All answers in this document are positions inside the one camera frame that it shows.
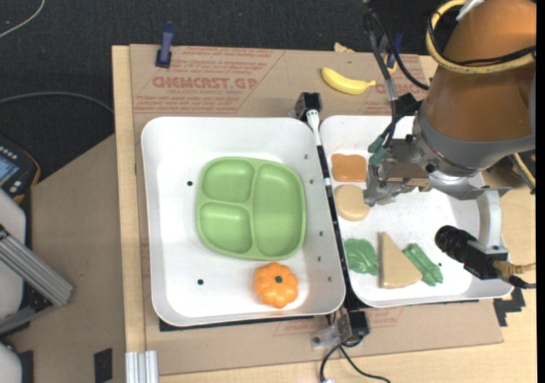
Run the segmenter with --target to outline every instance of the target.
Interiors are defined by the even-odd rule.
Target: green toy vegetable
[[[378,262],[373,245],[365,239],[351,237],[344,242],[348,268],[360,274],[378,275]]]
[[[412,243],[403,253],[422,273],[422,281],[430,286],[443,282],[443,274],[437,264],[434,264],[416,243]]]

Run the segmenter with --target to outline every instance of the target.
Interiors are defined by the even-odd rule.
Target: orange toy food
[[[282,309],[297,298],[297,277],[286,265],[271,262],[254,274],[254,292],[267,305]]]
[[[360,155],[331,156],[333,179],[338,182],[365,182],[367,179],[367,161]]]

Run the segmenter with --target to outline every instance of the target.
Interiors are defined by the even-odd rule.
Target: white cable
[[[13,32],[13,31],[16,31],[20,27],[22,27],[22,26],[26,25],[27,23],[31,22],[32,20],[34,20],[38,16],[38,14],[40,14],[40,12],[42,12],[44,4],[45,4],[45,0],[42,0],[42,2],[40,3],[40,6],[38,7],[38,9],[36,9],[36,12],[34,14],[32,14],[30,17],[28,17],[26,20],[22,21],[18,25],[12,27],[11,29],[8,29],[7,31],[1,32],[0,33],[0,38],[4,38],[9,33]]]

